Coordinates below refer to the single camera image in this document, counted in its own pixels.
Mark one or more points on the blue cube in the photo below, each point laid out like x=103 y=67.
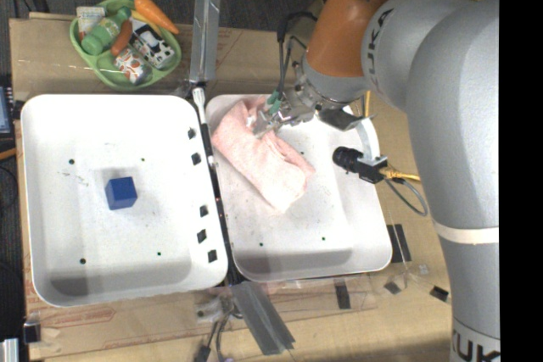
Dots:
x=121 y=193

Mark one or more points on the green divided plate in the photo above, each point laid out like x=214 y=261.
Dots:
x=111 y=75

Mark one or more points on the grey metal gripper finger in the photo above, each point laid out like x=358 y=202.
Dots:
x=261 y=127
x=275 y=124

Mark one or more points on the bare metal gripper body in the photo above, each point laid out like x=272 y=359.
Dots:
x=299 y=108

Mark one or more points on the brown sausage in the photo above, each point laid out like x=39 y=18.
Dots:
x=122 y=38

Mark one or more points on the white plastic tray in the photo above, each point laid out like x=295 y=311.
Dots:
x=127 y=250
x=309 y=224

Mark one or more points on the yellow banana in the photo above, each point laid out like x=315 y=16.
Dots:
x=136 y=15

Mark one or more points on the brown cardboard board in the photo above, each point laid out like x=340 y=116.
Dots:
x=297 y=335

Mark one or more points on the green bottle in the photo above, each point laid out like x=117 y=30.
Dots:
x=99 y=36

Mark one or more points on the white can with orange print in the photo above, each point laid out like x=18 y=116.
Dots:
x=132 y=67

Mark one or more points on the pink towel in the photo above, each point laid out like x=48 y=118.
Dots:
x=263 y=169

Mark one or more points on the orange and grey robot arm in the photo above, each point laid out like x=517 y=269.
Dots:
x=449 y=97

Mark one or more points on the white carton with black patches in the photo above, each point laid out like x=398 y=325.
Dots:
x=155 y=46

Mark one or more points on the black cylinder on white bracket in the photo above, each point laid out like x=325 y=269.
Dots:
x=358 y=163

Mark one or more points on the orange carrot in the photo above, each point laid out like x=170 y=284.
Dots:
x=157 y=15

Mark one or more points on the white packet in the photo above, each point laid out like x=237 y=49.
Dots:
x=87 y=19

